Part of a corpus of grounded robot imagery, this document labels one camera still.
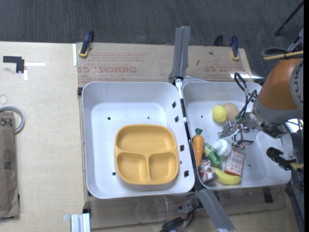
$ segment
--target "brown round object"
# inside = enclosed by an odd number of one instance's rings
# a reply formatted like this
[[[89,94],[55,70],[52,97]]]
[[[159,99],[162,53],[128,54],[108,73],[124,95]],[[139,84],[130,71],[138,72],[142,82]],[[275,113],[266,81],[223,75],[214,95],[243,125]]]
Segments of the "brown round object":
[[[239,113],[238,107],[235,104],[229,103],[229,102],[225,103],[223,105],[223,107],[227,111],[227,118],[226,118],[226,120],[230,120],[230,121],[235,122],[236,121],[235,116]]]

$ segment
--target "blue and yellow clamp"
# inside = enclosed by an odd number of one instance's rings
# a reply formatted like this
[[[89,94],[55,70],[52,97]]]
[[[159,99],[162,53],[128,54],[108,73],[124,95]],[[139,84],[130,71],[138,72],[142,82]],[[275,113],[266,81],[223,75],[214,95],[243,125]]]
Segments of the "blue and yellow clamp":
[[[83,45],[78,50],[78,56],[86,58],[89,51],[89,43],[93,41],[93,31],[89,30],[86,33]]]
[[[233,36],[231,38],[231,45],[232,50],[230,52],[231,58],[234,61],[238,61],[239,60],[239,49],[238,49],[238,40],[236,36]]]

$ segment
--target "white plastic tray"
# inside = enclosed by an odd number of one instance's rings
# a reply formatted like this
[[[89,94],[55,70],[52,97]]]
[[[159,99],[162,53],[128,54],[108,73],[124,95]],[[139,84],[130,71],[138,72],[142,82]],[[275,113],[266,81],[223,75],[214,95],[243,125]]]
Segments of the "white plastic tray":
[[[259,92],[261,86],[256,83],[247,83],[249,92],[254,89]],[[236,83],[227,82],[191,82],[183,86],[183,99],[186,107],[187,120],[191,137],[195,135],[195,129],[203,130],[202,136],[205,142],[213,144],[216,142],[218,132],[223,130],[223,124],[216,123],[212,119],[212,109],[215,105],[234,103],[239,110],[245,102],[244,92]],[[251,111],[252,102],[247,111]],[[217,181],[204,184],[209,189],[248,188],[259,186],[271,186],[286,184],[291,179],[291,171],[285,171],[277,163],[272,161],[266,151],[274,147],[284,152],[280,139],[273,139],[263,132],[259,132],[256,141],[243,153],[244,163],[242,169],[242,181],[238,185],[227,186]]]
[[[192,189],[194,172],[175,86],[164,82],[93,82],[83,88],[82,99],[86,182],[93,196],[110,199],[186,193]],[[179,171],[173,181],[162,185],[133,185],[117,174],[115,136],[123,126],[131,124],[161,125],[174,133]]]

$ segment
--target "green bottle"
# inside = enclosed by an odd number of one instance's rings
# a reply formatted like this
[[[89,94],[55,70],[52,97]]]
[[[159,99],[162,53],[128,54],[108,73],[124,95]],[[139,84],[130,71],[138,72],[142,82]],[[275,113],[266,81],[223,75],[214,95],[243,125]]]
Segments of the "green bottle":
[[[214,167],[218,167],[224,159],[222,156],[219,156],[216,149],[208,143],[204,144],[204,156],[211,160]]]

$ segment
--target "dark gray carpet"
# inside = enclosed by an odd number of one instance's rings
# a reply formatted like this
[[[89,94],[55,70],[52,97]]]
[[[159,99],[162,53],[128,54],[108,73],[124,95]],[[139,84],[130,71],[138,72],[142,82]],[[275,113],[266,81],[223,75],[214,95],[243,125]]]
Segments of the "dark gray carpet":
[[[74,43],[94,30],[95,42],[174,44],[175,28],[191,26],[190,45],[233,35],[252,71],[267,76],[276,60],[261,50],[287,48],[304,26],[302,0],[0,0],[0,41]]]

